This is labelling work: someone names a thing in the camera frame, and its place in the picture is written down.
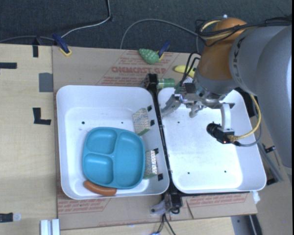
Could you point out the blue divided plate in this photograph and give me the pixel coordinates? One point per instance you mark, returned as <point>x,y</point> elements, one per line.
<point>112,155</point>

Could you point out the green bottle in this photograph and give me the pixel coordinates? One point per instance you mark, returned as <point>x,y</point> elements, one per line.
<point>167,82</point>

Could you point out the yellow banana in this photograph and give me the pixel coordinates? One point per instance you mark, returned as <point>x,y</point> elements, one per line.
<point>181,69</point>

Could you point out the white and green carton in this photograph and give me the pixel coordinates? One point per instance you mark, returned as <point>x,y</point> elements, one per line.
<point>141,120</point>
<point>151,164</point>

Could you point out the orange sausage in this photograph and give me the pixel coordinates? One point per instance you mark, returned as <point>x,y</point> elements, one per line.
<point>99,189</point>

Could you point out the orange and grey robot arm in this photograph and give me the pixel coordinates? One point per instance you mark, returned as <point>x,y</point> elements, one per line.
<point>262,65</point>

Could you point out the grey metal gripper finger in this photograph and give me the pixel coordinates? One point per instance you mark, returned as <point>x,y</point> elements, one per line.
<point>195,109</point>
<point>168,106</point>

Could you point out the green grapes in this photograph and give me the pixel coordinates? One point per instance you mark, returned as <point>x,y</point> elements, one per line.
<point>149,55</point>

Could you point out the thin black rod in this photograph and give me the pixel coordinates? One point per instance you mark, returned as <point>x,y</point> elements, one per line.
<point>161,128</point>

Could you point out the black cylinder on white bracket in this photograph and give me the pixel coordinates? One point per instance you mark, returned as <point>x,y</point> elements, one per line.
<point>219,133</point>

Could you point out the white plastic tray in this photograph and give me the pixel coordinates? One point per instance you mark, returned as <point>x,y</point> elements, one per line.
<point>203,155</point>
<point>100,101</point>

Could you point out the brown cardboard board red print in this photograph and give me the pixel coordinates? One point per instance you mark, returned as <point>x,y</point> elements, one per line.
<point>93,65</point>

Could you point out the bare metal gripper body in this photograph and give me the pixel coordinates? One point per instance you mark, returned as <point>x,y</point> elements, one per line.
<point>205,101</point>

